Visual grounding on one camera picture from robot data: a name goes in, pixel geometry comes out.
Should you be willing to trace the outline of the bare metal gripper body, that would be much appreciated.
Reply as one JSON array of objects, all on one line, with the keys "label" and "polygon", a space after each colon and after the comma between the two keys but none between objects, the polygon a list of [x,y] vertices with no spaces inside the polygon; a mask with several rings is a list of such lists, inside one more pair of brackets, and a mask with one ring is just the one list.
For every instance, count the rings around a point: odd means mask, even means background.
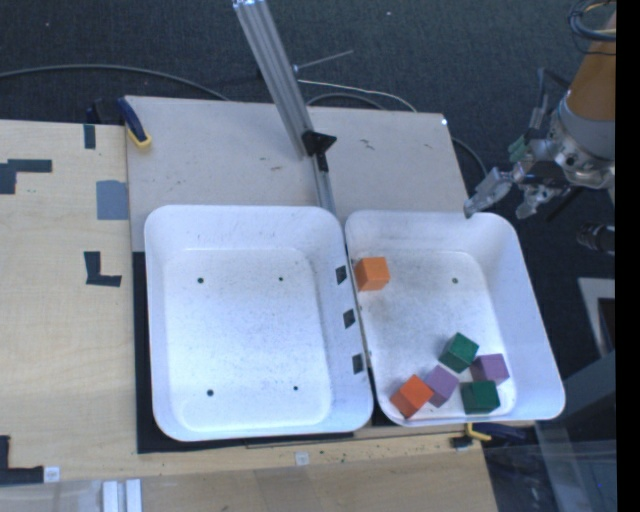
[{"label": "bare metal gripper body", "polygon": [[569,136],[521,136],[517,140],[517,185],[529,193],[606,190],[615,185],[614,163],[586,151]]}]

